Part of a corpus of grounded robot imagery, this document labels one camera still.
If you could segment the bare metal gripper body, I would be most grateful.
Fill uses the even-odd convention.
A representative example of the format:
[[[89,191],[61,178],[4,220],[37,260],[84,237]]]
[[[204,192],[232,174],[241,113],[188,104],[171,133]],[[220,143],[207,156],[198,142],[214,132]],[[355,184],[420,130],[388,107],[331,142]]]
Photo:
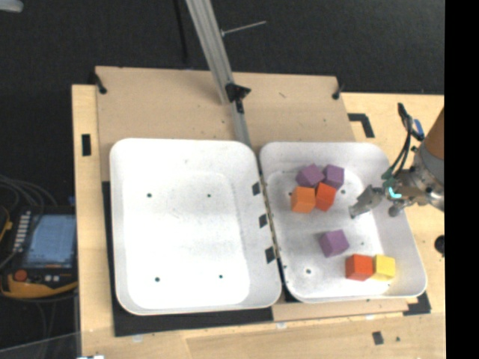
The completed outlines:
[[[411,167],[399,173],[388,169],[382,175],[385,196],[393,203],[404,203],[403,209],[417,204],[431,205],[445,211],[444,168]]]

